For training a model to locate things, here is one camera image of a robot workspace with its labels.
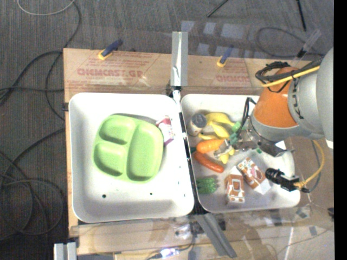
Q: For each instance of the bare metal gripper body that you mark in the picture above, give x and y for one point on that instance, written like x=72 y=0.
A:
x=248 y=141

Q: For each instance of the small grey-topped can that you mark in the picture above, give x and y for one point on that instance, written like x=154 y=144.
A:
x=198 y=122

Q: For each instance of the pink and white carton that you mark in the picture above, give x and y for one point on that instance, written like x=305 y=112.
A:
x=168 y=130

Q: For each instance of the red sausage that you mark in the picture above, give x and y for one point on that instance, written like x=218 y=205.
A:
x=208 y=162

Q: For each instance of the brown and white carton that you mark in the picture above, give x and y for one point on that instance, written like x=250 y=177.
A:
x=234 y=188
x=253 y=175

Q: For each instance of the yellow banana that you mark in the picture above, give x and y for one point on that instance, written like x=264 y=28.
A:
x=218 y=119

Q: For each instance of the orange carrot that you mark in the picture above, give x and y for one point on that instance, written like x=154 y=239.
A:
x=208 y=145

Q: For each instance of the white plastic tray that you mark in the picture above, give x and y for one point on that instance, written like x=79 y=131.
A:
x=130 y=202
x=260 y=203

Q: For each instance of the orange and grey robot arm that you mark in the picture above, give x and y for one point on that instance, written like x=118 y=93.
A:
x=273 y=110

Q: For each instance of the brown cardboard board red print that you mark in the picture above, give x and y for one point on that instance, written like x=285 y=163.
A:
x=114 y=72

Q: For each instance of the black cylinder on white bracket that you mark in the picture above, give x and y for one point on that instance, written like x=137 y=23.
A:
x=279 y=178

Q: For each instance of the green divided plate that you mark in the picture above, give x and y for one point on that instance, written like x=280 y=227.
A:
x=143 y=153

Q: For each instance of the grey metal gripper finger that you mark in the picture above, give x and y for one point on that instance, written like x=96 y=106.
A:
x=220 y=153
x=227 y=144

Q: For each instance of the green grapes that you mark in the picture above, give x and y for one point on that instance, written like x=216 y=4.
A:
x=206 y=185

